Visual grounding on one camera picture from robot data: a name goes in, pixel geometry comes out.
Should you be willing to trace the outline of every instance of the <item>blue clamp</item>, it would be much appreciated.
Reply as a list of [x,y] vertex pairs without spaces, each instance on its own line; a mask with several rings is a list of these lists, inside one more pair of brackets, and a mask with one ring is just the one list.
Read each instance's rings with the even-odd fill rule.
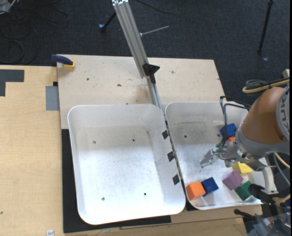
[[66,68],[74,68],[75,67],[75,61],[70,60],[70,59],[68,59],[64,56],[61,56],[61,55],[52,54],[51,62],[61,63],[61,64],[63,64],[63,67],[66,67]]

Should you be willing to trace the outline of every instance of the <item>light wood surface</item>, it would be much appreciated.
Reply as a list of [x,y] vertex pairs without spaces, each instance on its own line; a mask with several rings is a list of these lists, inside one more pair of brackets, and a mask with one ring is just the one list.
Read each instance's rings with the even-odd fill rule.
[[[104,61],[100,57],[99,62],[102,64]],[[164,64],[162,67],[169,65],[165,73],[170,76],[180,72],[180,68],[173,67],[173,60],[153,61],[156,65]],[[123,62],[132,65],[128,58],[123,58]],[[208,74],[211,71],[218,85],[221,85],[213,61],[203,60],[202,63],[209,64],[204,72]],[[61,113],[46,110],[45,88],[57,81],[59,67],[0,65],[0,69],[25,71],[24,82],[7,82],[5,97],[0,97],[0,236],[45,236],[47,230],[54,230],[55,236],[63,236]],[[165,103],[169,99],[165,99],[159,81],[167,78],[160,76],[157,76],[158,90]],[[118,83],[125,88],[125,81],[119,80],[116,81],[116,89],[119,88]],[[59,78],[60,96],[63,92],[61,84]],[[199,87],[200,93],[197,95],[207,100],[210,91],[202,93],[206,84]],[[112,228],[67,235],[102,235],[107,232],[107,235],[116,236],[246,235],[241,216],[235,215],[233,210],[232,207],[184,211],[171,216],[172,223],[167,225]],[[243,211],[261,214],[259,205],[243,206]]]

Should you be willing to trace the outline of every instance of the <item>tripod leg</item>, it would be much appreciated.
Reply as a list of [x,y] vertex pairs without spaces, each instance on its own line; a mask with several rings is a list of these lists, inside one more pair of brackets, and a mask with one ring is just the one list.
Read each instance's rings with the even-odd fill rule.
[[260,40],[260,46],[258,48],[258,53],[262,52],[262,46],[263,46],[265,33],[266,33],[266,28],[267,28],[267,24],[268,24],[269,13],[270,13],[270,9],[271,9],[273,3],[274,3],[273,0],[269,0],[268,1],[268,8],[267,8],[267,12],[266,12],[266,18],[265,18],[264,28],[263,28],[263,32],[262,32],[262,38]]
[[115,18],[116,16],[116,12],[113,13],[113,15],[109,18],[109,20],[107,20],[107,22],[105,23],[105,25],[99,25],[99,27],[101,28],[102,32],[106,31],[107,26],[110,24],[110,22]]

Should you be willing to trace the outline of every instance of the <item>empty white tray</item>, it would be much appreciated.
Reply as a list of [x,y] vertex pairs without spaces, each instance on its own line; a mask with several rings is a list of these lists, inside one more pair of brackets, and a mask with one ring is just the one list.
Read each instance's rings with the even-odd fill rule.
[[78,211],[93,225],[185,207],[163,112],[152,104],[81,105],[68,113]]
[[[208,150],[216,149],[216,144],[222,139],[220,129],[224,126],[224,118],[219,102],[173,102],[167,105],[165,111],[184,185],[213,177],[219,187],[205,197],[189,201],[192,206],[197,209],[212,209],[261,204],[253,196],[242,201],[234,190],[229,190],[222,183],[225,176],[232,171],[232,167],[227,168],[223,160],[218,159],[204,168],[200,165]],[[234,123],[238,128],[247,110],[227,106],[226,113],[227,123]],[[260,161],[267,165],[264,158]],[[249,180],[265,186],[262,172],[253,171],[243,177],[242,183]]]

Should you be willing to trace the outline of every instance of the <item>yellow clamp pad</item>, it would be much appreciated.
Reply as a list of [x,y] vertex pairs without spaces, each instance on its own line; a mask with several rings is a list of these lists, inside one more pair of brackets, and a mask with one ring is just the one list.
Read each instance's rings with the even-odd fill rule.
[[72,60],[72,65],[63,64],[63,67],[65,67],[65,68],[75,68],[75,61]]

